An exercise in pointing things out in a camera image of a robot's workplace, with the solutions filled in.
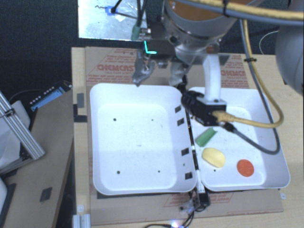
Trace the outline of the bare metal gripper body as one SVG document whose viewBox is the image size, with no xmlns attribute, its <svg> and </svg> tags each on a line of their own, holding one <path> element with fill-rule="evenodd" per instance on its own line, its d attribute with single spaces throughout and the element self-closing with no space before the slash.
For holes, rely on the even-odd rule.
<svg viewBox="0 0 304 228">
<path fill-rule="evenodd" d="M 143 59 L 159 65 L 180 62 L 188 66 L 204 62 L 208 55 L 217 55 L 219 42 L 193 36 L 179 29 L 165 30 L 163 25 L 152 25 L 143 30 Z"/>
</svg>

